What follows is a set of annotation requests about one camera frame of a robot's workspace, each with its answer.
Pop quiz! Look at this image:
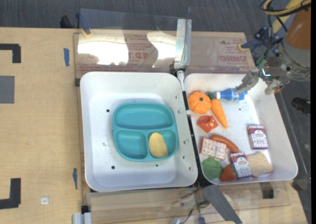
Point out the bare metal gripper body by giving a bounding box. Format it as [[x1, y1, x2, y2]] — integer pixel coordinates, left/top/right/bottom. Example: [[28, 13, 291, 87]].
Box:
[[259, 65, 311, 84]]

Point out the blue bottle with white cap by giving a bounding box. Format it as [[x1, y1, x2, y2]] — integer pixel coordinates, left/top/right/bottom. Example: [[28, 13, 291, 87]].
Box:
[[213, 88, 248, 102]]

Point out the white plastic tray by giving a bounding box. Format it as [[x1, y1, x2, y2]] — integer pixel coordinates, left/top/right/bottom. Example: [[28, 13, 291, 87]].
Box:
[[183, 73, 299, 186], [79, 71, 199, 192]]

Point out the orange carrot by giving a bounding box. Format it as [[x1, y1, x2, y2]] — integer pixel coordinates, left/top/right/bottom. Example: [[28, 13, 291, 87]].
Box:
[[207, 92, 229, 130]]

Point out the maroon and white carton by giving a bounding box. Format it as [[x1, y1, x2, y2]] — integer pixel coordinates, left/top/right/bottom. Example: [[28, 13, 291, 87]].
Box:
[[228, 151, 253, 179], [246, 125, 269, 150]]

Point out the orange pumpkin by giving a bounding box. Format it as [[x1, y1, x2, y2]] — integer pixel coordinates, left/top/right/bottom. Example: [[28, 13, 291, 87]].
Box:
[[187, 91, 212, 115]]

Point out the orange sausage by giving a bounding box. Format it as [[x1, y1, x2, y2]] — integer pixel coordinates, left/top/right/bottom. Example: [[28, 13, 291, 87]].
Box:
[[209, 134, 239, 154]]

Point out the orange and white carton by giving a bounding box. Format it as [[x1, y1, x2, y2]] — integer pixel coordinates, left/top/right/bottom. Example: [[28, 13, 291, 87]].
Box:
[[199, 137, 227, 162]]

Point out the beige bread slice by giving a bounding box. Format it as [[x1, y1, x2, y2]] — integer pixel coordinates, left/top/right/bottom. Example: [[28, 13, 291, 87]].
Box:
[[246, 151, 275, 178]]

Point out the red strawberry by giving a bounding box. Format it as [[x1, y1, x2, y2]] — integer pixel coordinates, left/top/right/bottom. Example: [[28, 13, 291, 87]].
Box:
[[220, 164, 238, 182]]

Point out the green lettuce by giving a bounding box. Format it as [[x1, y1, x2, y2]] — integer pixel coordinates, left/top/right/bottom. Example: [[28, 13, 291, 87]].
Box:
[[201, 156, 225, 181]]

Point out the yellow potato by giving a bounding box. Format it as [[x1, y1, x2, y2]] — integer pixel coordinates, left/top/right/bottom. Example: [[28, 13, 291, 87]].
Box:
[[148, 132, 169, 159]]

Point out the blue divided plate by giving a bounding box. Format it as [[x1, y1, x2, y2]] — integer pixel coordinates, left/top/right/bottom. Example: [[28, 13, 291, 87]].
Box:
[[112, 102, 179, 162]]

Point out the black cylinder on white bracket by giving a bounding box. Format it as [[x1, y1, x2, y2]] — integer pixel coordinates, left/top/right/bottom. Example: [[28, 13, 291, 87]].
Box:
[[291, 97, 311, 117]]

